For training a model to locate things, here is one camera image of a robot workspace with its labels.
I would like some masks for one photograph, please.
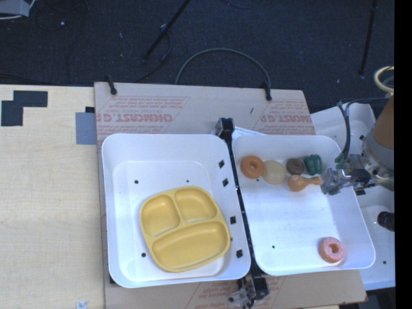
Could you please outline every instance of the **white tray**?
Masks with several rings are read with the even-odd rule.
[[[247,274],[248,243],[229,151],[222,139],[214,135],[114,134],[102,145],[102,162],[109,271],[117,284],[137,288],[239,279]],[[139,225],[139,208],[154,194],[186,185],[212,195],[232,240],[224,256],[202,267],[167,272],[150,256]]]
[[[375,250],[352,187],[333,196],[323,194],[319,185],[292,192],[287,185],[289,172],[285,182],[272,185],[262,177],[246,178],[240,170],[241,160],[248,155],[277,160],[286,167],[289,158],[318,154],[323,180],[341,152],[336,142],[318,135],[246,135],[235,139],[233,151],[256,263],[264,272],[283,276],[373,264]],[[320,257],[317,245],[327,236],[343,242],[346,257],[341,262],[331,264]]]

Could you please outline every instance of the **pink donut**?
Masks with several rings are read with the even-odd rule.
[[[338,239],[326,237],[319,243],[319,254],[326,262],[335,263],[343,259],[345,249]]]

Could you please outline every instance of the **yellow divided plate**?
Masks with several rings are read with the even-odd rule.
[[[229,249],[223,215],[200,187],[178,187],[151,196],[140,207],[139,218],[154,261],[166,271],[200,267]]]

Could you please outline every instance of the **green pepper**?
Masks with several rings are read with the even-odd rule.
[[[305,157],[303,162],[309,175],[322,173],[322,159],[318,154],[311,154]]]

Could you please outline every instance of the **robotic claw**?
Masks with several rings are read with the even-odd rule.
[[[394,177],[394,95],[386,103],[375,125],[362,138],[360,154],[342,154],[335,160],[336,169],[328,169],[321,184],[325,194],[336,194],[343,187],[357,190],[380,185],[395,190]],[[395,231],[394,213],[382,212],[379,224]]]

